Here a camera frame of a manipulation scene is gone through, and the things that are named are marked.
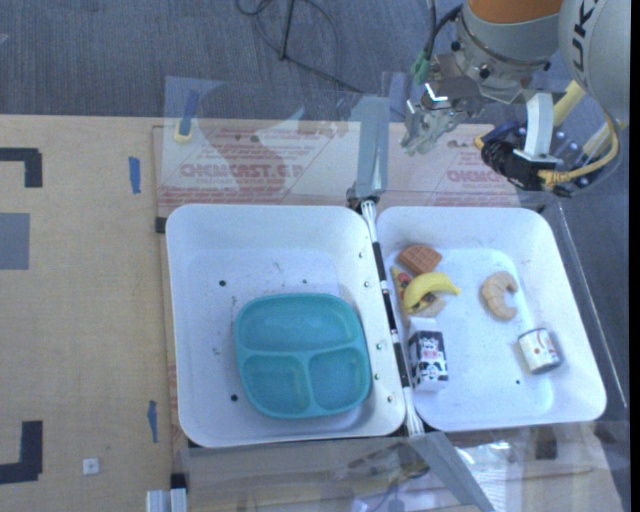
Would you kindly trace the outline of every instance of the gray carpet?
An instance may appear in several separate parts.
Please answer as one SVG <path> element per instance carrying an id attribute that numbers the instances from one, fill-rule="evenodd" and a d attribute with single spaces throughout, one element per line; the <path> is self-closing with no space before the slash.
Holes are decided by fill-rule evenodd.
<path id="1" fill-rule="evenodd" d="M 241 4 L 252 10 L 257 2 Z M 302 109 L 322 118 L 344 91 L 377 94 L 385 72 L 407 72 L 428 35 L 422 0 L 298 0 L 288 58 L 280 60 L 286 5 L 274 0 L 247 16 L 232 0 L 4 0 L 0 113 L 162 116 L 166 79 L 186 77 L 228 84 L 224 101 L 211 103 L 217 115 L 225 115 L 224 105 L 238 117 L 282 118 Z M 447 51 L 452 30 L 443 30 L 436 53 Z M 554 58 L 548 78 L 567 76 Z M 206 115 L 206 102 L 202 108 Z M 587 100 L 566 131 L 584 140 L 601 123 Z M 613 176 L 561 201 L 606 341 L 594 347 L 610 397 L 603 419 L 622 425 L 629 421 L 628 146 L 623 151 Z M 613 437 L 624 452 L 628 439 Z M 625 469 L 618 478 L 630 503 Z"/>

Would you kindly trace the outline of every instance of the white tray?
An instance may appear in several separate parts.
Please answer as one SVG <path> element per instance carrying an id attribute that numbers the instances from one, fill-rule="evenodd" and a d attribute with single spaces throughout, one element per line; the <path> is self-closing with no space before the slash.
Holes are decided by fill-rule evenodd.
<path id="1" fill-rule="evenodd" d="M 405 402 L 364 220 L 339 207 L 187 205 L 167 221 L 178 416 L 206 447 L 383 436 Z M 244 395 L 233 321 L 276 293 L 339 296 L 360 316 L 371 362 L 369 397 L 345 413 L 301 420 L 255 410 Z"/>
<path id="2" fill-rule="evenodd" d="M 185 434 L 206 447 L 274 441 L 383 436 L 399 428 L 405 402 L 366 223 L 333 206 L 186 205 L 167 221 L 176 343 L 178 414 Z M 462 288 L 435 320 L 442 330 L 449 383 L 414 393 L 418 414 L 448 431 L 508 428 L 599 417 L 606 394 L 555 238 L 538 214 L 520 208 L 397 207 L 384 210 L 378 235 L 390 266 L 413 243 L 432 245 L 437 270 Z M 509 270 L 520 291 L 518 315 L 494 320 L 479 289 Z M 334 416 L 282 420 L 244 396 L 232 341 L 235 315 L 275 293 L 324 292 L 346 300 L 363 324 L 372 391 Z M 396 318 L 400 320 L 394 299 Z M 401 338 L 405 326 L 398 321 Z M 517 343 L 546 327 L 560 367 L 531 375 Z"/>
<path id="3" fill-rule="evenodd" d="M 434 321 L 444 336 L 449 382 L 437 392 L 414 393 L 424 421 L 454 432 L 591 421 L 603 413 L 600 372 L 542 216 L 523 208 L 398 207 L 384 210 L 377 225 L 389 276 L 391 265 L 402 268 L 396 261 L 402 248 L 428 244 L 442 254 L 436 270 L 462 288 L 458 296 L 442 295 L 447 305 Z M 493 319 L 479 295 L 498 270 L 511 272 L 520 288 L 506 298 L 518 308 L 508 322 Z M 404 338 L 406 325 L 398 324 Z M 551 332 L 563 362 L 532 375 L 517 339 L 537 327 Z"/>

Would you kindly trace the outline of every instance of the toy can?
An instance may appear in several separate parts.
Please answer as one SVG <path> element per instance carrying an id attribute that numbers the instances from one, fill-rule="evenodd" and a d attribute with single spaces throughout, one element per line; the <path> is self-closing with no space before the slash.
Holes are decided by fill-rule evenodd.
<path id="1" fill-rule="evenodd" d="M 518 343 L 531 373 L 546 372 L 561 362 L 549 331 L 544 327 L 521 334 Z"/>

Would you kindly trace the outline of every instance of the blue plate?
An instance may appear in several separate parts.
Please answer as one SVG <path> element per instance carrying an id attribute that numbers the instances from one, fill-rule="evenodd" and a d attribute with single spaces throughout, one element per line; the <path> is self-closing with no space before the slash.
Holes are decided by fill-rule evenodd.
<path id="1" fill-rule="evenodd" d="M 233 336 L 247 398 L 268 416 L 337 414 L 369 394 L 371 369 L 360 320 L 336 296 L 254 299 L 238 313 Z"/>

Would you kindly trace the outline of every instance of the black cable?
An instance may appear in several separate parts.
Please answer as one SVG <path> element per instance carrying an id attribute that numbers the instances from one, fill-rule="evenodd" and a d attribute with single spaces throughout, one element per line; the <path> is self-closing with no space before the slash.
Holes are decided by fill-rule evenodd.
<path id="1" fill-rule="evenodd" d="M 442 28 L 449 23 L 450 21 L 453 21 L 456 19 L 456 16 L 458 16 L 458 14 L 460 13 L 460 11 L 462 10 L 462 4 L 457 5 L 456 7 L 454 7 L 453 9 L 451 9 L 450 11 L 448 11 L 436 24 L 436 11 L 435 11 L 435 0 L 433 1 L 433 4 L 431 5 L 432 9 L 431 9 L 431 32 L 429 34 L 429 40 L 427 41 L 427 43 L 424 46 L 424 53 L 425 53 L 425 60 L 430 60 L 431 57 L 433 56 L 433 49 L 435 47 L 435 43 L 436 43 L 436 36 L 440 33 L 440 31 L 442 30 Z"/>
<path id="2" fill-rule="evenodd" d="M 261 0 L 261 2 L 258 4 L 256 9 L 253 11 L 247 11 L 246 9 L 243 9 L 242 6 L 240 5 L 240 0 L 235 0 L 235 6 L 236 6 L 236 9 L 238 9 L 238 11 L 241 14 L 244 14 L 245 16 L 257 16 L 267 8 L 267 6 L 271 3 L 271 1 L 272 0 Z"/>
<path id="3" fill-rule="evenodd" d="M 423 476 L 426 476 L 429 473 L 430 469 L 431 468 L 429 466 L 427 466 L 422 471 L 420 471 L 420 473 L 416 473 L 415 475 L 411 475 L 408 478 L 410 478 L 411 480 L 417 480 L 419 478 L 422 478 Z"/>
<path id="4" fill-rule="evenodd" d="M 317 3 L 315 3 L 313 0 L 302 0 L 304 2 L 306 2 L 307 4 L 311 5 L 314 9 L 316 9 L 328 22 L 329 25 L 331 27 L 331 30 L 333 32 L 334 35 L 334 39 L 336 40 L 336 56 L 334 59 L 334 67 L 336 68 L 336 71 L 339 68 L 339 62 L 340 62 L 340 45 L 339 45 L 339 38 L 338 38 L 338 30 L 336 28 L 335 22 L 333 21 L 333 18 L 331 18 L 331 16 L 322 8 L 320 7 Z M 258 7 L 255 9 L 255 11 L 247 11 L 250 13 L 255 13 L 255 14 L 259 14 L 260 12 L 262 12 L 264 10 L 264 8 L 266 7 L 266 5 L 268 5 L 269 3 L 271 3 L 272 0 L 261 0 L 261 2 L 258 4 Z M 256 16 L 255 14 L 250 14 L 252 16 L 254 16 L 254 22 L 255 22 L 255 28 L 258 31 L 258 34 L 260 35 L 261 39 L 267 44 L 267 46 L 269 46 L 273 51 L 275 51 L 276 53 L 278 53 L 278 55 L 280 55 L 281 52 L 281 48 L 278 47 L 278 45 L 276 43 L 274 43 L 269 36 L 265 33 L 264 28 L 262 26 L 262 22 L 260 20 L 259 16 Z M 302 69 L 305 69 L 306 71 L 309 71 L 311 73 L 314 73 L 316 75 L 321 76 L 322 78 L 333 82 L 337 85 L 340 85 L 341 87 L 354 92 L 354 93 L 359 93 L 359 94 L 363 94 L 363 91 L 357 87 L 354 87 L 353 85 L 340 80 L 339 78 L 337 78 L 335 75 L 332 75 L 330 73 L 327 73 L 325 71 L 322 71 L 318 68 L 315 68 L 313 66 L 310 66 L 294 57 L 291 57 L 289 54 L 285 55 L 286 59 L 291 61 L 293 64 L 295 64 L 296 66 L 301 67 Z"/>
<path id="5" fill-rule="evenodd" d="M 394 488 L 397 489 L 397 484 L 389 485 L 384 495 L 382 496 L 382 499 L 369 512 L 376 512 L 377 510 L 379 510 L 380 507 L 382 507 L 382 505 L 384 505 L 385 502 L 389 499 L 389 496 L 391 496 L 391 493 L 394 491 Z"/>
<path id="6" fill-rule="evenodd" d="M 291 20 L 293 18 L 293 6 L 296 0 L 287 0 L 287 18 L 284 22 L 284 30 L 282 31 L 282 42 L 280 43 L 280 54 L 278 58 L 283 60 L 287 56 L 287 44 L 289 43 L 289 30 L 291 29 Z"/>
<path id="7" fill-rule="evenodd" d="M 431 29 L 429 30 L 429 39 L 424 45 L 424 60 L 427 62 L 431 60 L 431 55 L 433 54 L 433 46 L 436 42 L 436 0 L 431 0 L 431 4 L 429 5 L 429 22 L 431 24 Z"/>
<path id="8" fill-rule="evenodd" d="M 435 35 L 437 36 L 438 33 L 442 30 L 442 27 L 444 27 L 447 23 L 449 23 L 450 21 L 455 20 L 456 16 L 458 16 L 458 14 L 460 13 L 461 10 L 462 10 L 462 4 L 454 7 L 449 12 L 447 12 L 442 17 L 442 19 L 438 22 L 438 25 L 436 26 L 436 30 L 435 30 Z"/>

